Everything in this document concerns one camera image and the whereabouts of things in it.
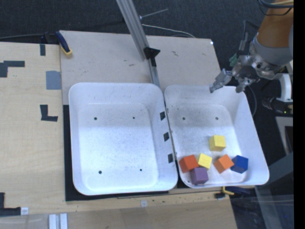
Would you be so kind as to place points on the black cylinder on white bracket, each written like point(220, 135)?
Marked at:
point(284, 87)

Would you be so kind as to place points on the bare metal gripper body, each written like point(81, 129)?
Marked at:
point(247, 70)

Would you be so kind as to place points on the purple cube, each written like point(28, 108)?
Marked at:
point(199, 175)

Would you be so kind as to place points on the blue cube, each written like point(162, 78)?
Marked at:
point(240, 164)

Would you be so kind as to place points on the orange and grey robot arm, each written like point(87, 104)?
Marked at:
point(276, 30)

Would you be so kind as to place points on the red-orange cube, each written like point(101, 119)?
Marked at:
point(188, 163)

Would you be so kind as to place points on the orange cube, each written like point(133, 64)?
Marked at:
point(223, 163)

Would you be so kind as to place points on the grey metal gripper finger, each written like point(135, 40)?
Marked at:
point(220, 80)
point(242, 86)

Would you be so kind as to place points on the pale wood board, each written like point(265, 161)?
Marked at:
point(104, 61)

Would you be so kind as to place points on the yellow cube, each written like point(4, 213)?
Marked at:
point(217, 142)
point(204, 161)

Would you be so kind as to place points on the white plastic tray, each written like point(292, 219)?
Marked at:
point(202, 118)
point(116, 142)

